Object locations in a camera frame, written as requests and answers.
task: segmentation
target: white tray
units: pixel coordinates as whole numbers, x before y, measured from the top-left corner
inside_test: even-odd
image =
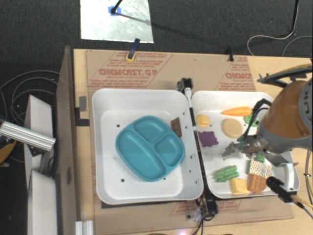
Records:
[[[96,187],[108,204],[178,201],[203,192],[200,163],[186,97],[177,91],[101,89],[92,98]],[[180,118],[185,156],[165,179],[147,182],[136,176],[115,148],[118,133],[138,118],[155,116],[170,126]]]
[[[250,193],[248,195],[234,195],[230,190],[230,183],[226,181],[225,183],[218,183],[214,179],[214,174],[217,170],[225,168],[230,165],[236,165],[237,171],[239,173],[239,178],[247,179],[246,168],[248,163],[248,157],[240,153],[236,158],[228,158],[225,161],[222,158],[222,154],[225,152],[225,148],[236,139],[231,139],[227,137],[222,131],[222,121],[227,118],[234,118],[238,120],[242,127],[243,132],[246,130],[247,125],[244,122],[243,117],[233,117],[226,116],[222,114],[222,111],[248,106],[253,108],[255,103],[260,99],[265,98],[272,101],[272,98],[265,93],[259,92],[215,92],[215,91],[199,91],[192,96],[192,105],[194,108],[195,117],[198,114],[204,114],[209,117],[211,121],[211,126],[200,128],[197,126],[198,132],[203,131],[213,131],[215,137],[218,140],[218,144],[212,147],[203,147],[201,145],[201,151],[203,156],[203,163],[205,167],[205,172],[207,176],[208,186],[212,193],[219,198],[243,198],[252,196],[264,196],[264,195],[275,195],[268,187],[261,193]],[[256,133],[256,128],[251,127],[249,135],[254,135]],[[292,157],[290,152],[285,152],[282,156],[288,161],[292,162]],[[265,161],[265,164],[271,165],[269,161]],[[286,182],[286,178],[294,175],[293,189],[299,189],[299,178],[295,168],[288,175],[285,174],[282,167],[272,166],[272,176],[280,179],[282,182]]]

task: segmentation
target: brown toy food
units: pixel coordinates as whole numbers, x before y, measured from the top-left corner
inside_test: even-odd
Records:
[[[256,174],[249,174],[248,190],[252,192],[262,192],[266,188],[266,178]]]

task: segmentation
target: yellow cheese block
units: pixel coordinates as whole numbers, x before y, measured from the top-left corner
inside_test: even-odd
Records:
[[[197,125],[201,128],[205,128],[210,124],[210,119],[203,114],[199,114],[196,116]]]
[[[249,193],[247,183],[245,179],[232,178],[229,180],[231,192],[235,195],[237,194],[247,194]]]

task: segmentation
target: teal divided plate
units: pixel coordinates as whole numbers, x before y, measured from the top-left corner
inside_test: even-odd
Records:
[[[180,138],[153,116],[137,119],[117,136],[116,150],[127,166],[146,181],[157,181],[180,164],[185,149]]]

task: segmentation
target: orange carrot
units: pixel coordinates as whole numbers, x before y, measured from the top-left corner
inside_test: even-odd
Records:
[[[222,112],[224,115],[237,116],[237,117],[245,117],[249,116],[252,113],[252,109],[247,106],[237,107],[229,110],[225,110]]]

